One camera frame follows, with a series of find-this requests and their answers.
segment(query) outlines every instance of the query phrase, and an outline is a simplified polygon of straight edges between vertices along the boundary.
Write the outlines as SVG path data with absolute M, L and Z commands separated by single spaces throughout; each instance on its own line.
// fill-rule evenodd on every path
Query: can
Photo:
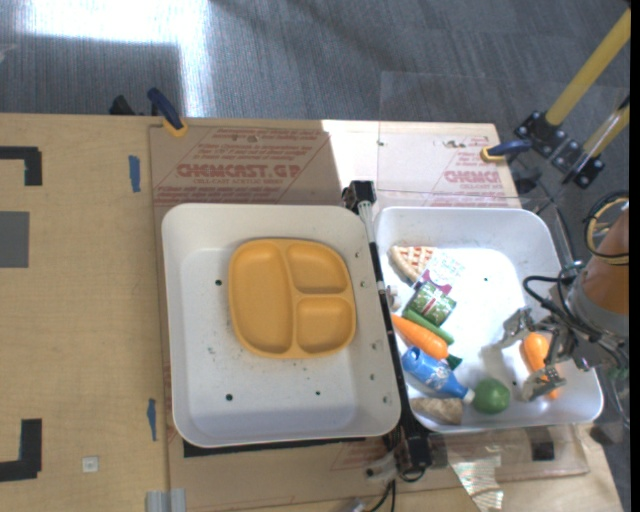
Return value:
M 456 301 L 430 281 L 420 283 L 407 307 L 440 327 L 456 307 Z

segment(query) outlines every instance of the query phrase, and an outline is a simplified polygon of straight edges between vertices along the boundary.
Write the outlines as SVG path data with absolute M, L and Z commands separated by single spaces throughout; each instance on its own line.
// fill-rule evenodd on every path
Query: black corner marker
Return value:
M 0 462 L 0 482 L 37 478 L 42 470 L 42 420 L 22 420 L 18 460 Z
M 37 147 L 0 146 L 0 160 L 23 160 L 25 186 L 42 186 L 42 153 Z

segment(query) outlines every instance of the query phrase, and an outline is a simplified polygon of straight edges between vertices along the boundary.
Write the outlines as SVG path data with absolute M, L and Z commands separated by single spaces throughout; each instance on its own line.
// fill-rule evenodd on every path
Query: white plastic tub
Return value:
M 573 361 L 564 362 L 558 365 L 558 372 L 567 384 L 559 389 L 558 398 L 524 402 L 519 395 L 529 372 L 518 352 L 519 344 L 498 352 L 502 357 L 482 350 L 502 338 L 503 322 L 518 308 L 531 307 L 534 320 L 546 316 L 522 288 L 523 279 L 529 275 L 555 277 L 560 270 L 549 230 L 538 216 L 511 208 L 392 207 L 377 215 L 375 226 L 385 284 L 397 287 L 403 304 L 412 289 L 389 263 L 392 245 L 437 247 L 464 266 L 449 294 L 457 306 L 442 325 L 455 339 L 450 353 L 463 358 L 454 373 L 461 384 L 471 388 L 490 376 L 512 390 L 506 411 L 487 415 L 466 406 L 459 426 L 440 425 L 414 412 L 425 427 L 469 432 L 589 422 L 600 415 L 603 396 L 593 370 L 582 372 Z M 546 294 L 544 287 L 537 291 Z M 407 349 L 400 339 L 398 347 L 401 355 Z M 410 398 L 429 394 L 410 375 L 406 378 Z
M 229 260 L 256 238 L 322 242 L 350 273 L 356 333 L 339 352 L 272 359 L 235 338 Z M 379 436 L 400 400 L 364 225 L 334 206 L 183 204 L 162 222 L 173 417 L 202 447 Z

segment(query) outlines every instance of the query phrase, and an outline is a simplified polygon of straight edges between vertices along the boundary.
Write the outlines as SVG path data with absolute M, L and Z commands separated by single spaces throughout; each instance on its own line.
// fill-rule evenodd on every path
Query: green ball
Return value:
M 509 407 L 511 391 L 498 379 L 487 378 L 481 380 L 475 389 L 473 407 L 485 414 L 498 414 Z

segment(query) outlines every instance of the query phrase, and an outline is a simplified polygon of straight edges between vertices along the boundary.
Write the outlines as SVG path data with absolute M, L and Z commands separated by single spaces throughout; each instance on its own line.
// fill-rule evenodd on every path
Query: orange divided plate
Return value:
M 238 340 L 265 357 L 329 355 L 356 330 L 343 259 L 308 240 L 263 238 L 238 247 L 229 263 L 229 305 Z

